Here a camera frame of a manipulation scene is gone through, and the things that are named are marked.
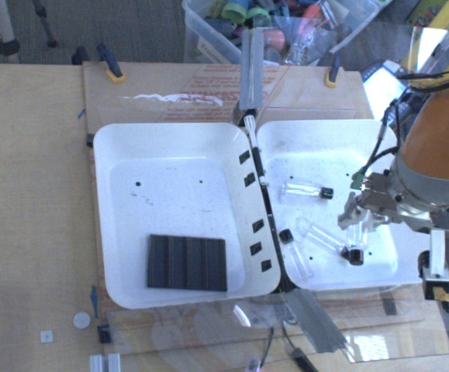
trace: wooden board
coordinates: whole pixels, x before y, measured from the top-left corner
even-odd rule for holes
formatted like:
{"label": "wooden board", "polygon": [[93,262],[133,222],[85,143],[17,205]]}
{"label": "wooden board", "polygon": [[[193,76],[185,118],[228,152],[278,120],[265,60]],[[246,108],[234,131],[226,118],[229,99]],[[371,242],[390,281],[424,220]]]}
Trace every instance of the wooden board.
{"label": "wooden board", "polygon": [[84,108],[80,67],[0,64],[0,371],[88,371],[101,353]]}
{"label": "wooden board", "polygon": [[[114,84],[105,62],[85,62],[88,133],[113,122],[231,122],[240,98],[240,65],[121,62],[126,80]],[[272,119],[371,119],[358,72],[339,71],[324,84],[325,67],[264,67],[264,108]]]}

